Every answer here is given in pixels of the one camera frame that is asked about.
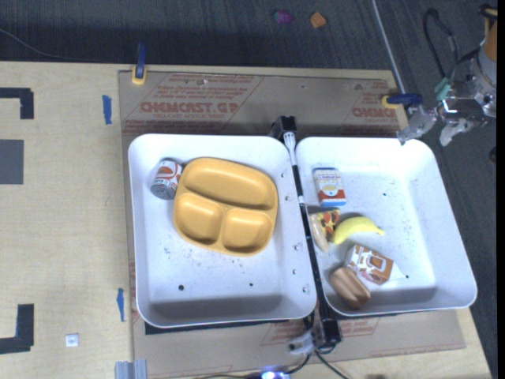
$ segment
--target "purple object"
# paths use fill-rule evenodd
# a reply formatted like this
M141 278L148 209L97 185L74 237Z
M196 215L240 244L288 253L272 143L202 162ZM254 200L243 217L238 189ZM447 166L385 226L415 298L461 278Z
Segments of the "purple object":
M274 14L274 19L277 21L277 24L289 24L293 19L293 14L289 11L285 11L284 9L280 9L276 11Z

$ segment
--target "yellow banana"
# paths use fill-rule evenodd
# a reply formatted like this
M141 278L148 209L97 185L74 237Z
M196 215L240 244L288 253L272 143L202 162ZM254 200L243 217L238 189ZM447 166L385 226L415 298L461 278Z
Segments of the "yellow banana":
M366 216L355 216L337 225L332 241L334 244L341 244L353 233L359 231L374 231L384 236L384 231L379 229L369 218Z

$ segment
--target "gray square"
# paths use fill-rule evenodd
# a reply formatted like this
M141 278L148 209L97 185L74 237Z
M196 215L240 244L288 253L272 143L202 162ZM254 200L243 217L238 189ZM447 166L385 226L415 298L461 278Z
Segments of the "gray square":
M0 139L0 184L23 184L24 141Z

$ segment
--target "beige table surface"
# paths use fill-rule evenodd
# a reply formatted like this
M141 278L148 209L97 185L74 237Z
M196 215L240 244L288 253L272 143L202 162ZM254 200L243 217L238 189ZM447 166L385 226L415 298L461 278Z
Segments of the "beige table surface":
M112 378L132 361L129 308L121 322L118 288L129 298L118 71L129 65L0 63L0 87L30 88L35 119L19 100L0 99L0 139L24 140L24 184L0 185L0 338L15 332L17 305L35 305L35 345L0 355L0 378ZM160 71L224 68L149 66ZM246 73L259 71L248 68ZM391 72L262 69L262 74L377 77ZM112 124L102 95L112 99ZM351 378L491 377L468 309L458 310L466 348L338 364ZM78 347L65 335L78 333ZM294 377L334 377L321 364Z

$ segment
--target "yellow plate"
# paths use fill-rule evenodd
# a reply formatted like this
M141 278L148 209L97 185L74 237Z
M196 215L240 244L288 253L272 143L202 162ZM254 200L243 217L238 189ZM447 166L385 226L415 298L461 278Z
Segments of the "yellow plate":
M211 157L189 162L174 198L174 225L188 242L230 255L262 251L274 232L277 188L265 173Z

